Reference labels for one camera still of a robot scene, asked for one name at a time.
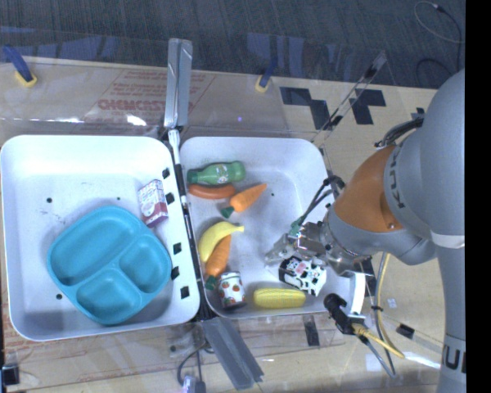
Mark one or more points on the yellow corn cob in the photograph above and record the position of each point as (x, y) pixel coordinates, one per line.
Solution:
(279, 298)

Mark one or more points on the brown cardboard board, red print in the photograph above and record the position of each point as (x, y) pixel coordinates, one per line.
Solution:
(86, 92)

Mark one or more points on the blue divided plate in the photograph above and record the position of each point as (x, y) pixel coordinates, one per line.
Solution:
(106, 260)

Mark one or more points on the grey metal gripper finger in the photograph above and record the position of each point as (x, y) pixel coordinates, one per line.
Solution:
(279, 252)

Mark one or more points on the red and white carton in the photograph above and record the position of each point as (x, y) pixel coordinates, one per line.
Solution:
(153, 203)

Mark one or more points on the white plastic tray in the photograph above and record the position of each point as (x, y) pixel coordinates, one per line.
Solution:
(86, 170)
(286, 166)

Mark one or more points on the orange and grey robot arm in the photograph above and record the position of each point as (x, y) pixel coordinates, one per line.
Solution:
(429, 186)

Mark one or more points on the orange sausage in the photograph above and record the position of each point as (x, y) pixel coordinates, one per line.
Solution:
(210, 192)

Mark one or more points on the green bottle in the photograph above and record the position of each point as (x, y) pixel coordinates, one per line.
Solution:
(217, 173)

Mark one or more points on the thin black and white rod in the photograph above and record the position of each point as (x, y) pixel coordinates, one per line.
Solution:
(183, 197)

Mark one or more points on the black and white cow carton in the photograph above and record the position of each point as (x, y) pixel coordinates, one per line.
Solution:
(304, 274)

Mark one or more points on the yellow banana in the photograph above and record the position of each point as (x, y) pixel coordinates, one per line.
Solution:
(213, 238)

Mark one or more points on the black cylinder on white bracket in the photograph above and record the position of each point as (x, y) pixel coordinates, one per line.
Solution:
(339, 311)

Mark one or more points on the orange carrot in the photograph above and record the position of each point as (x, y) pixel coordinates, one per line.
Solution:
(219, 260)
(245, 201)

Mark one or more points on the white can, strawberry print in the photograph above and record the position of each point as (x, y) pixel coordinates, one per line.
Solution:
(231, 291)

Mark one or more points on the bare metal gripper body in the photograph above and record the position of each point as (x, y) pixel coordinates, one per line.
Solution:
(311, 242)

